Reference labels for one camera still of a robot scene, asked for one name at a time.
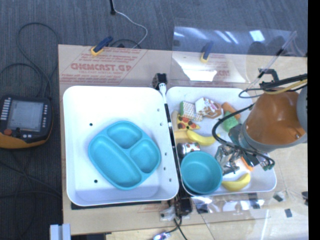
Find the gray floor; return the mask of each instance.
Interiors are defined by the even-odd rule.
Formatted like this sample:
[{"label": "gray floor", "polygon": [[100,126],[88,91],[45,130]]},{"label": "gray floor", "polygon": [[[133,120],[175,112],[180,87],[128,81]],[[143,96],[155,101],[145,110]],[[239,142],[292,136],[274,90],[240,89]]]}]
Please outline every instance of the gray floor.
[{"label": "gray floor", "polygon": [[[143,49],[198,49],[191,45],[193,40],[187,38],[173,45],[177,33],[184,31],[177,27],[186,26],[202,33],[207,30],[253,29],[285,33],[296,31],[295,47],[298,52],[295,55],[304,56],[308,51],[308,0],[113,1],[117,11],[147,28],[148,35],[140,44]],[[27,165],[25,171],[28,175],[61,191],[59,86],[55,71],[57,43],[93,46],[112,36],[114,41],[131,40],[120,42],[131,48],[134,42],[144,37],[142,27],[110,12],[109,0],[0,0],[0,96],[6,93],[35,96],[39,88],[42,94],[48,94],[44,91],[45,84],[40,84],[40,77],[30,67],[7,67],[13,63],[31,64],[18,49],[16,39],[21,27],[35,22],[45,24],[59,38],[57,41],[54,33],[41,24],[27,25],[19,35],[21,46],[31,61],[47,75],[52,74],[55,123],[49,141],[42,146],[13,152],[0,149],[0,239],[49,239],[50,225],[63,222],[62,204],[58,197],[48,193],[23,193],[31,189],[55,192],[32,179],[29,180],[31,186],[26,178],[22,178],[20,184],[22,176],[12,168],[22,172]],[[245,54],[249,48],[247,43],[243,46],[240,43],[237,48],[216,45],[213,51],[219,53],[228,49],[230,53]],[[274,51],[267,50],[266,54],[273,55]]]}]

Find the yellow cable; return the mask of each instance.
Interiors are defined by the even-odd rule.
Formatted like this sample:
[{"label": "yellow cable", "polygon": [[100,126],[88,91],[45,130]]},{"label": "yellow cable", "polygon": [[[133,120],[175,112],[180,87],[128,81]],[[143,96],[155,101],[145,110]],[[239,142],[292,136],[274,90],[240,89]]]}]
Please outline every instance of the yellow cable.
[{"label": "yellow cable", "polygon": [[288,87],[286,87],[286,88],[280,89],[280,90],[276,90],[276,91],[265,91],[265,90],[264,90],[264,92],[265,92],[266,94],[271,94],[271,95],[280,94],[280,93],[286,92],[286,91],[288,91],[288,90],[290,90],[290,89],[292,89],[292,88],[294,88],[294,87],[303,85],[303,84],[305,84],[305,83],[307,83],[307,82],[308,82],[308,79],[304,79],[304,80],[302,80],[302,81],[296,82],[296,83],[294,83],[294,84],[292,84],[292,85],[290,85],[290,86],[288,86]]}]

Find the controller screen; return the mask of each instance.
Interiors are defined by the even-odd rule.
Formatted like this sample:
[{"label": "controller screen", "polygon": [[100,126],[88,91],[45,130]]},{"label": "controller screen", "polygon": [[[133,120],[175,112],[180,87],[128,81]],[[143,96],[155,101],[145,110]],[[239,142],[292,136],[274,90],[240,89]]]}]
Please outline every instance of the controller screen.
[{"label": "controller screen", "polygon": [[41,102],[13,100],[7,128],[40,132],[44,104]]}]

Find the blue and yellow clamp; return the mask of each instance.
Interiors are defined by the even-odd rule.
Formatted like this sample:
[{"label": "blue and yellow clamp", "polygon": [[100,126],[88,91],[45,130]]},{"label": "blue and yellow clamp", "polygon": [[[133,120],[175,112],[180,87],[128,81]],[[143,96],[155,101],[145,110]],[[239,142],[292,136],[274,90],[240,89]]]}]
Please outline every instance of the blue and yellow clamp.
[{"label": "blue and yellow clamp", "polygon": [[91,54],[93,56],[97,56],[98,54],[102,53],[102,51],[104,50],[103,48],[106,47],[112,40],[113,40],[112,36],[106,37],[100,43],[98,43],[96,46],[91,48]]},{"label": "blue and yellow clamp", "polygon": [[200,58],[200,61],[203,62],[203,63],[207,63],[208,60],[209,60],[209,54],[212,50],[212,47],[214,45],[214,42],[213,41],[210,41],[210,42],[207,42],[205,44],[205,46],[202,48],[201,50],[201,58]]}]

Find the white tray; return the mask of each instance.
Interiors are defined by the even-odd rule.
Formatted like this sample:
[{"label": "white tray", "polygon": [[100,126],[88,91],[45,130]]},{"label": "white tray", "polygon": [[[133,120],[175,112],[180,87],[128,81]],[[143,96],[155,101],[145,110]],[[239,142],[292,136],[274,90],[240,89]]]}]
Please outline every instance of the white tray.
[{"label": "white tray", "polygon": [[[179,181],[161,94],[148,87],[73,86],[63,94],[66,191],[79,206],[172,199]],[[105,127],[126,120],[159,147],[161,162],[141,185],[121,190],[109,183],[88,157],[88,145]]]},{"label": "white tray", "polygon": [[[241,92],[241,89],[237,88],[204,88],[204,87],[172,87],[166,93],[166,99],[169,107],[170,114],[176,110],[179,111],[179,104],[182,101],[195,103],[198,99],[205,97],[212,101],[223,104],[228,102],[236,110],[243,109],[250,104],[252,100],[250,98],[240,98],[238,95]],[[240,123],[243,123],[249,115],[249,111],[246,110],[241,113],[241,118],[239,119]],[[193,121],[194,123],[200,126],[200,129],[197,129],[196,132],[204,135],[210,136],[212,134],[212,128],[216,124],[218,119],[204,118],[202,121]],[[220,137],[226,141],[231,142],[228,133],[223,129],[222,124],[217,128],[217,134],[220,134]],[[221,144],[216,141],[213,145],[210,146],[200,146],[200,149],[204,152],[207,152],[215,156],[218,146]],[[277,184],[276,173],[273,169],[264,171],[260,165],[254,167],[253,171],[249,171],[247,167],[242,163],[241,160],[237,163],[240,169],[234,174],[229,173],[223,177],[223,180],[236,180],[244,173],[251,174],[250,183],[243,189],[237,192],[231,192],[224,188],[223,186],[219,187],[215,192],[210,196],[225,195],[225,194],[239,194],[239,193],[258,193],[258,192],[268,192],[273,190]]]}]

